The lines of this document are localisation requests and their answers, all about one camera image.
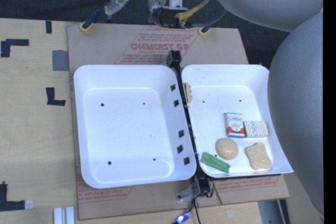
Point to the brown cardboard board red print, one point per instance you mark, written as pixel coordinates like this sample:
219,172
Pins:
110,42

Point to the small tan biscuit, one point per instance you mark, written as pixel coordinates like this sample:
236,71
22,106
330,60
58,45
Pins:
188,93

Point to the white plastic tray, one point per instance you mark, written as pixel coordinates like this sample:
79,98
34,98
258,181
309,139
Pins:
223,91
126,126

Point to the thin black rod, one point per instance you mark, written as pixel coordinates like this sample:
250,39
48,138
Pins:
188,118

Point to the white red blue carton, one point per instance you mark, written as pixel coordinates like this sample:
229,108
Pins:
234,126

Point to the white red green packet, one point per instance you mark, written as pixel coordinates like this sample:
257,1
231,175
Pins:
257,129

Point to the round tan bread bun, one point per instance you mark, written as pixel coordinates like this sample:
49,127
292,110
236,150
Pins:
226,149

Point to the green toy vegetable stick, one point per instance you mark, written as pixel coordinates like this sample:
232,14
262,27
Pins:
214,162

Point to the tan wavy-edged biscuit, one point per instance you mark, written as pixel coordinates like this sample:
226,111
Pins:
258,157

